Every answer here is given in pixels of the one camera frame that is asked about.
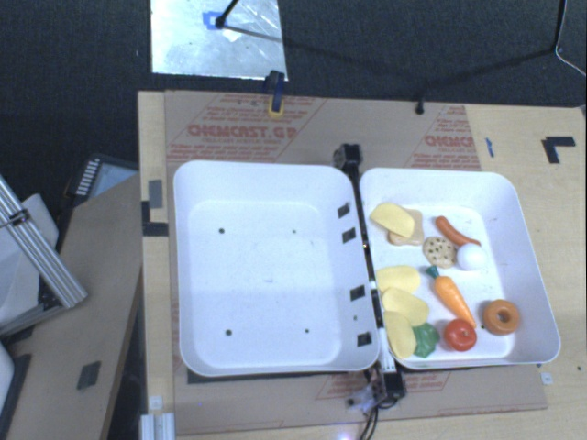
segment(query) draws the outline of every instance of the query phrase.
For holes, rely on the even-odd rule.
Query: potato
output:
[[[396,312],[384,312],[385,331],[392,351],[398,358],[408,358],[414,354],[417,343],[410,322]]]
[[[380,203],[369,217],[373,222],[402,237],[410,237],[414,233],[414,218],[395,203]]]
[[[430,314],[428,303],[395,287],[390,287],[383,293],[382,303],[385,311],[402,314],[412,326],[423,325]]]
[[[420,273],[411,266],[390,266],[375,272],[377,287],[385,292],[390,287],[414,293],[420,286]]]

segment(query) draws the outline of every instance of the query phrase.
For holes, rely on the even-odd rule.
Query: sausage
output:
[[[436,225],[438,230],[447,237],[448,240],[452,241],[457,246],[462,246],[467,243],[473,243],[474,245],[480,246],[481,243],[476,239],[464,236],[461,232],[457,231],[453,225],[450,224],[446,216],[440,216],[436,219]]]

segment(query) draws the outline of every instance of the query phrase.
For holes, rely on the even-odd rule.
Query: plastic food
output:
[[[520,325],[520,313],[513,303],[495,300],[483,310],[483,324],[497,336],[512,334]]]
[[[410,237],[414,233],[414,218],[395,203],[380,203],[371,212],[370,219],[402,237]]]
[[[392,245],[419,246],[424,243],[424,228],[422,227],[422,212],[414,209],[404,209],[414,219],[414,232],[410,236],[401,236],[393,231],[387,234],[387,239]]]
[[[428,319],[428,303],[404,290],[390,287],[382,297],[383,308],[387,312],[397,312],[407,318],[412,326],[423,325]]]
[[[414,355],[421,358],[426,358],[437,348],[437,343],[440,340],[440,334],[430,323],[424,323],[420,326],[414,327],[413,329],[416,341]]]
[[[415,352],[417,342],[410,322],[405,316],[396,312],[384,312],[383,321],[387,339],[392,351],[398,358],[408,358]]]
[[[465,352],[477,343],[477,333],[466,321],[453,319],[444,330],[444,339],[455,350]]]
[[[467,243],[457,251],[457,262],[464,270],[480,270],[487,265],[487,253],[479,245]]]
[[[411,266],[390,266],[375,272],[375,279],[380,292],[390,287],[414,293],[420,286],[420,273]]]
[[[422,252],[428,262],[433,266],[448,269],[457,262],[457,249],[455,245],[443,236],[431,236],[422,246]]]
[[[473,318],[469,306],[467,306],[465,299],[453,279],[439,275],[436,266],[428,268],[426,273],[434,278],[434,291],[438,295],[438,298],[455,314],[455,316],[465,320],[473,328],[477,327],[475,318]]]
[[[461,232],[457,231],[453,225],[450,224],[446,216],[440,216],[435,221],[438,230],[452,241],[457,246],[463,246],[467,243],[473,243],[475,245],[481,245],[476,239],[464,236]]]

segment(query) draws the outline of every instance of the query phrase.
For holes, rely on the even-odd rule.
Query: green vegetable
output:
[[[424,323],[412,328],[415,334],[415,353],[414,355],[426,358],[437,348],[437,342],[440,340],[440,334],[437,329],[430,323]]]

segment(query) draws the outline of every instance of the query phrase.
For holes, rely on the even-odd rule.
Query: toy donut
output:
[[[507,300],[494,300],[483,311],[483,324],[492,334],[511,334],[520,324],[520,313],[513,303]]]

